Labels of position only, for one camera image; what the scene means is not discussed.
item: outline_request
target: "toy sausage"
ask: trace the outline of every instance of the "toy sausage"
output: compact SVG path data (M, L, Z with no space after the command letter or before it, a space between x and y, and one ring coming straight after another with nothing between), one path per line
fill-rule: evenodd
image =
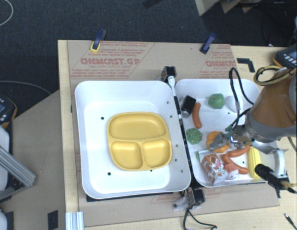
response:
M238 171L239 171L239 174L248 174L248 173L249 173L248 168L239 166L239 165L237 165L236 163L234 163L234 162L231 160L231 158L229 157L228 154L223 154L223 155L222 155L222 160L223 160L224 164L233 163L233 164L237 167L237 169L238 169Z
M199 102L196 102L192 110L192 119L196 128L202 127L202 123L200 120L200 108L201 104Z
M248 152L249 148L250 148L250 145L245 145L245 148L234 150L234 151L229 151L227 154L231 158L239 157L239 156L243 155L244 153Z

